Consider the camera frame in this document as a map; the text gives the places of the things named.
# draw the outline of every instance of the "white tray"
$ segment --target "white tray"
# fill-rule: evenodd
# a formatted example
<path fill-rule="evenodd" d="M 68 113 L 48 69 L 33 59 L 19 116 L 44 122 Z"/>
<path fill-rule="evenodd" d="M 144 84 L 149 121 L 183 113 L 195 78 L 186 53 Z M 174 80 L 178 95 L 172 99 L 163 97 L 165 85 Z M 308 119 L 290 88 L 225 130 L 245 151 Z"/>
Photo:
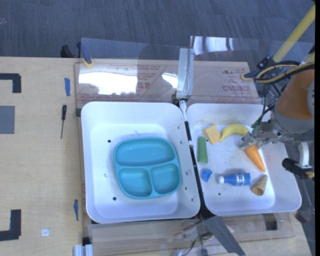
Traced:
<path fill-rule="evenodd" d="M 200 198 L 182 112 L 170 103 L 90 102 L 81 111 L 87 213 L 97 223 L 186 219 Z M 113 150 L 125 139 L 161 137 L 174 146 L 181 186 L 173 194 L 134 199 L 120 189 Z"/>
<path fill-rule="evenodd" d="M 219 132 L 234 123 L 243 124 L 251 130 L 251 125 L 262 113 L 262 105 L 257 104 L 192 104 L 187 109 L 194 153 L 197 156 L 197 140 L 204 137 L 203 129 L 217 125 Z M 293 212 L 301 206 L 301 195 L 292 173 L 282 167 L 283 159 L 287 158 L 284 144 L 266 144 L 259 149 L 264 161 L 266 172 L 260 171 L 239 149 L 241 135 L 231 135 L 223 141 L 212 145 L 206 142 L 208 163 L 197 162 L 199 175 L 203 169 L 212 170 L 208 182 L 201 180 L 205 205 L 209 211 L 218 216 L 253 215 L 278 212 Z M 254 184 L 263 174 L 268 176 L 264 195 L 258 196 L 250 186 L 232 186 L 218 184 L 218 175 L 234 172 L 251 174 Z"/>

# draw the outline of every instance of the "yellow sponge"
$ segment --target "yellow sponge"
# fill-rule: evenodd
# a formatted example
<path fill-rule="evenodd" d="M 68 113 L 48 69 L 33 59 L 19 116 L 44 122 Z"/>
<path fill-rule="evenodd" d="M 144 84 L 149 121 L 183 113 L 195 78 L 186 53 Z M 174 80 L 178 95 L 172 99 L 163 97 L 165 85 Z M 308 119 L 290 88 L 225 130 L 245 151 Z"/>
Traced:
<path fill-rule="evenodd" d="M 211 144 L 217 143 L 221 138 L 216 124 L 203 129 L 202 132 Z"/>

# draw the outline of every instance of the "carrot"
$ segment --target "carrot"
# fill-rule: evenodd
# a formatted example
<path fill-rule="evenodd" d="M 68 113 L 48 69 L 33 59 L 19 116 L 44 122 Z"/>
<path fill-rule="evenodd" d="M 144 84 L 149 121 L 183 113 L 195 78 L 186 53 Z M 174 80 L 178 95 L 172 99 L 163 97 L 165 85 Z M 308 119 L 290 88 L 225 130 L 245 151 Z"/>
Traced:
<path fill-rule="evenodd" d="M 258 148 L 256 145 L 247 147 L 245 149 L 245 152 L 247 155 L 251 158 L 251 160 L 260 168 L 261 171 L 265 172 L 266 168 L 264 165 L 264 162 L 262 161 L 262 158 L 259 154 Z"/>

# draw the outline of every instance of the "dark floor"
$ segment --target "dark floor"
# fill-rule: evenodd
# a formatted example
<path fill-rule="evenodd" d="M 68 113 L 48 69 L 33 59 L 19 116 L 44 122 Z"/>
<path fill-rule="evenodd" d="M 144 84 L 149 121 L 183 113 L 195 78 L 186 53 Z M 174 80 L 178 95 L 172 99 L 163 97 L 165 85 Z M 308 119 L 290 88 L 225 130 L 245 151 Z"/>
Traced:
<path fill-rule="evenodd" d="M 284 41 L 312 0 L 1 0 L 0 56 L 78 55 L 81 38 L 188 47 L 190 36 Z M 300 38 L 315 43 L 315 22 Z M 298 181 L 301 215 L 315 255 L 313 181 Z"/>

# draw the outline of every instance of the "robotic hand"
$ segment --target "robotic hand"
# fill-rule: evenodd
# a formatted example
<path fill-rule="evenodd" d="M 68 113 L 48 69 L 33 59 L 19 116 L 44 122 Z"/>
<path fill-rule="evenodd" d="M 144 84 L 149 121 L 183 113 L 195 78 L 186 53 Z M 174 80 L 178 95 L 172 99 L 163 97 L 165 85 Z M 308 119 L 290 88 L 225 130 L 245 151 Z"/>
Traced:
<path fill-rule="evenodd" d="M 298 146 L 299 162 L 286 158 L 282 166 L 301 179 L 315 179 L 312 166 L 309 165 L 309 147 L 311 141 L 304 134 L 315 126 L 315 69 L 309 67 L 295 73 L 287 83 L 283 93 L 270 109 L 270 119 L 262 121 L 264 113 L 252 125 L 253 131 L 243 138 L 241 149 L 252 145 L 258 148 L 267 143 L 281 142 L 289 146 Z"/>

